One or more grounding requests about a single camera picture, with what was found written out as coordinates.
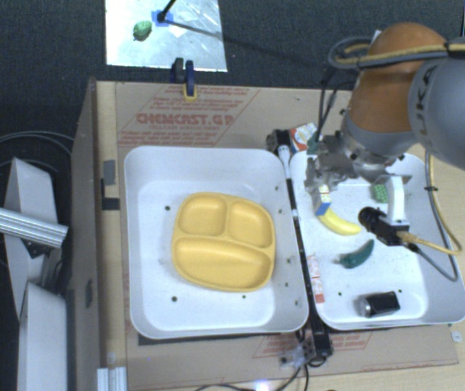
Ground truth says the black can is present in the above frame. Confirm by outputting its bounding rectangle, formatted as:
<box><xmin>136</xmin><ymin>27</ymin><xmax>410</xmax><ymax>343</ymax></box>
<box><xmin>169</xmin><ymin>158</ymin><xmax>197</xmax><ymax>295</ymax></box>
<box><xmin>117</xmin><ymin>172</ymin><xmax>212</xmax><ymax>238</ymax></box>
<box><xmin>357</xmin><ymin>290</ymin><xmax>401</xmax><ymax>319</ymax></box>

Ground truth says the dark green chili pepper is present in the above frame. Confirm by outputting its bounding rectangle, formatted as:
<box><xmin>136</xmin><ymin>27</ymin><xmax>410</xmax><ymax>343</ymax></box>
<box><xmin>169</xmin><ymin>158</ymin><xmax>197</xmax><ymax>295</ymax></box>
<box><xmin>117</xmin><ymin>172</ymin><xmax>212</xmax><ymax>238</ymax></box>
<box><xmin>334</xmin><ymin>239</ymin><xmax>376</xmax><ymax>270</ymax></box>

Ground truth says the black block with thin wires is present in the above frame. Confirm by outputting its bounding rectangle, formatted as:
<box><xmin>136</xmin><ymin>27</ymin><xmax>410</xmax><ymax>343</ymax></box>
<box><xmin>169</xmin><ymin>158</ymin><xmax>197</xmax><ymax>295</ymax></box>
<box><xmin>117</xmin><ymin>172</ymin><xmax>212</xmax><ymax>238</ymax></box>
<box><xmin>279</xmin><ymin>327</ymin><xmax>334</xmax><ymax>369</ymax></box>
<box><xmin>265</xmin><ymin>128</ymin><xmax>293</xmax><ymax>152</ymax></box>

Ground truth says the blue and yellow small carton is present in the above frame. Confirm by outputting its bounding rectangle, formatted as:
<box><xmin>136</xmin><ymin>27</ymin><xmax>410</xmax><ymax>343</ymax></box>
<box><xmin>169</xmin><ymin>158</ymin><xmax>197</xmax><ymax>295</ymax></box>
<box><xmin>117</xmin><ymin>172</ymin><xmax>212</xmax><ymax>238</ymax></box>
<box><xmin>314</xmin><ymin>185</ymin><xmax>334</xmax><ymax>217</ymax></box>

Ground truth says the black cylinder on white bracket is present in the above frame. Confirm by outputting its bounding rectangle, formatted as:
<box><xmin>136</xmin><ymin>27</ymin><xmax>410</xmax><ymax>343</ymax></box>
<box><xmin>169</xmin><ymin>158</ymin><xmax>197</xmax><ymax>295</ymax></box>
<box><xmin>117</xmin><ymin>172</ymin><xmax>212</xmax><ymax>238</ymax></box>
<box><xmin>358</xmin><ymin>174</ymin><xmax>412</xmax><ymax>247</ymax></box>

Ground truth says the white and orange carton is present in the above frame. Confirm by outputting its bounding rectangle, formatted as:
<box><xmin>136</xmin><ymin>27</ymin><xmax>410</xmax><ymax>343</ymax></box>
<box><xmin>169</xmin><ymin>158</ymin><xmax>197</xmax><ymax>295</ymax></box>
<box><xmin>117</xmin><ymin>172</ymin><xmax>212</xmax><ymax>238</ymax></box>
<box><xmin>289</xmin><ymin>121</ymin><xmax>321</xmax><ymax>155</ymax></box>

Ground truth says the green dotted block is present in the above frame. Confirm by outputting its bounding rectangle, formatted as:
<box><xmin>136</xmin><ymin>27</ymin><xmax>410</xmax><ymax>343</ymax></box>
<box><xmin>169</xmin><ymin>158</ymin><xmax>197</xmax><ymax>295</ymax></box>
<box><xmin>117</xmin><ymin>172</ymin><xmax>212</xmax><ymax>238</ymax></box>
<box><xmin>371</xmin><ymin>182</ymin><xmax>389</xmax><ymax>203</ymax></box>

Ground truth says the thin black and white rod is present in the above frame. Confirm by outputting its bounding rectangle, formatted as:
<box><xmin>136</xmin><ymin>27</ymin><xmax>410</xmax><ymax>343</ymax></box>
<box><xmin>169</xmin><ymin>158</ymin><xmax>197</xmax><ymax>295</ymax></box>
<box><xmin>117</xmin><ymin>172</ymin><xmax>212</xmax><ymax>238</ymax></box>
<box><xmin>279</xmin><ymin>143</ymin><xmax>319</xmax><ymax>341</ymax></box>

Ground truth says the white plastic tray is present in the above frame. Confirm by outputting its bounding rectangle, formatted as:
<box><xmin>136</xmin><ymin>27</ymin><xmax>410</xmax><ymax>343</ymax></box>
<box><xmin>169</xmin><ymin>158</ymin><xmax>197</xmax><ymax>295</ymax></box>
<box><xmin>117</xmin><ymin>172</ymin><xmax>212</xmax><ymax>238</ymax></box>
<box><xmin>123</xmin><ymin>145</ymin><xmax>310</xmax><ymax>340</ymax></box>
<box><xmin>288</xmin><ymin>148</ymin><xmax>465</xmax><ymax>332</ymax></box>

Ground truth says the green lumpy toy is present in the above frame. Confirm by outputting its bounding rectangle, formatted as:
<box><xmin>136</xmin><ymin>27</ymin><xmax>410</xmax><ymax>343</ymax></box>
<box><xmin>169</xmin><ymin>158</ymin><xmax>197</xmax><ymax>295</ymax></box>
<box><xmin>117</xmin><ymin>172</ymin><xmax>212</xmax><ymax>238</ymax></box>
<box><xmin>132</xmin><ymin>20</ymin><xmax>154</xmax><ymax>42</ymax></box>

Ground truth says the orange and white packet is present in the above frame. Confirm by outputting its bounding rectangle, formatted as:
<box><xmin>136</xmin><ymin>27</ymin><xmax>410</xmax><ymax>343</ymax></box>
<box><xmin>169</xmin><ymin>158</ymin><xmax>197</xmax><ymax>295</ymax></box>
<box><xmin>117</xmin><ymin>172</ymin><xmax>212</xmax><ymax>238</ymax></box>
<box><xmin>306</xmin><ymin>253</ymin><xmax>326</xmax><ymax>305</ymax></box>

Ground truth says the yellow divided plate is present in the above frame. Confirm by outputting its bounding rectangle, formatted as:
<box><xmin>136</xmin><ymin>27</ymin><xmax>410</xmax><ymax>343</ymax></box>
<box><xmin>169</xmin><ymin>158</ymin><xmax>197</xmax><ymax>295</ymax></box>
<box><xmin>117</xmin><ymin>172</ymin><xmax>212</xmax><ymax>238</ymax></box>
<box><xmin>170</xmin><ymin>191</ymin><xmax>278</xmax><ymax>294</ymax></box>

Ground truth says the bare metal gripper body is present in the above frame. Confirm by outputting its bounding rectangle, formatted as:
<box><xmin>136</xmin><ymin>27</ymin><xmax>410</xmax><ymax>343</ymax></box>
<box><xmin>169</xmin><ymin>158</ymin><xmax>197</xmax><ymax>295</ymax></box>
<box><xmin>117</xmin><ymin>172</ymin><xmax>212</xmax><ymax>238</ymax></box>
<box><xmin>305</xmin><ymin>134</ymin><xmax>398</xmax><ymax>183</ymax></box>

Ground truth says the brown cardboard board red print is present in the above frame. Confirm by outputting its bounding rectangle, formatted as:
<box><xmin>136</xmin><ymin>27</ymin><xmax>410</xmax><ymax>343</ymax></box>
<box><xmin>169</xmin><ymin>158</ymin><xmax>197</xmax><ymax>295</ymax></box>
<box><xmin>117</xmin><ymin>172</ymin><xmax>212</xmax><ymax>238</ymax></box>
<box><xmin>114</xmin><ymin>81</ymin><xmax>460</xmax><ymax>379</ymax></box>

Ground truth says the yellow banana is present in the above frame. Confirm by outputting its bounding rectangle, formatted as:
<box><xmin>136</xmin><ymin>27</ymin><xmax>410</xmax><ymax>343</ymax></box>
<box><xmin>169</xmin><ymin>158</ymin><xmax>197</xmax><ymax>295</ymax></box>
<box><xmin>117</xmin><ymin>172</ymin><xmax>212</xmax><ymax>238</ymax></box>
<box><xmin>316</xmin><ymin>208</ymin><xmax>363</xmax><ymax>236</ymax></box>

